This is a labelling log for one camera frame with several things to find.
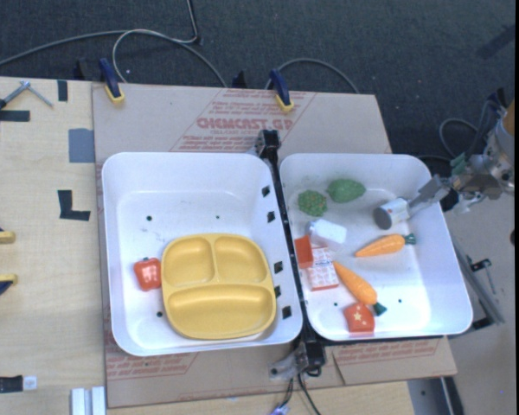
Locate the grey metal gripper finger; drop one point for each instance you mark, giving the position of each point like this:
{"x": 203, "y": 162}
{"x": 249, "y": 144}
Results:
{"x": 432, "y": 187}
{"x": 428, "y": 203}

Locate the white plastic bottle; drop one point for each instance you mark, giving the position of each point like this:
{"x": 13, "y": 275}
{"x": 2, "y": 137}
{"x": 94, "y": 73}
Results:
{"x": 328, "y": 233}

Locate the green leafy vegetable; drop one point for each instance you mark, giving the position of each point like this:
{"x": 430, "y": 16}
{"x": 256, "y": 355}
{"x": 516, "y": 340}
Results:
{"x": 346, "y": 190}

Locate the orange carrot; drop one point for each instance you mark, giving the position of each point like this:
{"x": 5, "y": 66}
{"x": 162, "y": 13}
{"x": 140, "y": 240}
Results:
{"x": 380, "y": 245}
{"x": 358, "y": 285}

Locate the orange carton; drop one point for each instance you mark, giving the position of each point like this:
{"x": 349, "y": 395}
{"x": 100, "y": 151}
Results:
{"x": 303, "y": 251}

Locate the orange pepper slice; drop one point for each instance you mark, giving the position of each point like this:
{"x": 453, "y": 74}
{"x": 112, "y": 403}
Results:
{"x": 148, "y": 274}

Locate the red and white packet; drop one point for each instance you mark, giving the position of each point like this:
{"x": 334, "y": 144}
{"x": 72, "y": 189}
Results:
{"x": 323, "y": 272}

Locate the thin black and white rod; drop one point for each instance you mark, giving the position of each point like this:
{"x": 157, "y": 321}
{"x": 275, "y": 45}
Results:
{"x": 285, "y": 218}

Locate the red block with yellow star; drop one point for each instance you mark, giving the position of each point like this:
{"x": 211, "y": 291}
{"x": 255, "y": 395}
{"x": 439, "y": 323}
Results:
{"x": 360, "y": 318}

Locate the brown cardboard board red print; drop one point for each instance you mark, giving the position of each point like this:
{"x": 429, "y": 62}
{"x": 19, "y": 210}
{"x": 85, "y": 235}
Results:
{"x": 164, "y": 119}

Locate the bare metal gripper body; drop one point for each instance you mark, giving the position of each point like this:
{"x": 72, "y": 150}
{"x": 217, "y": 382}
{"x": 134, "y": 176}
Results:
{"x": 480, "y": 184}

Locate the white plastic tray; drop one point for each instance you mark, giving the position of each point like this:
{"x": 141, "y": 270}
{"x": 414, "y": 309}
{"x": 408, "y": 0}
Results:
{"x": 181, "y": 188}
{"x": 424, "y": 283}

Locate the black cylinder on white bracket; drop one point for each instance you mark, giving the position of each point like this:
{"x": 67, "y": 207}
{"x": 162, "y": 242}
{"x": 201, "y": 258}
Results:
{"x": 450, "y": 200}

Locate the yellow divided plate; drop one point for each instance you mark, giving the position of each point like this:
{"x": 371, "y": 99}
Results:
{"x": 218, "y": 292}

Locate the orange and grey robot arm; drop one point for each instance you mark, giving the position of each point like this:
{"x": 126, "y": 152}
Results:
{"x": 507, "y": 136}

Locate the green peas cluster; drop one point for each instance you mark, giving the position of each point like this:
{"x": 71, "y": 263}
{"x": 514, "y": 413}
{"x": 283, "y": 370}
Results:
{"x": 312, "y": 202}

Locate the white and grey can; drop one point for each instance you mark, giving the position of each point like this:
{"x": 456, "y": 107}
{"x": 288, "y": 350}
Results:
{"x": 389, "y": 214}

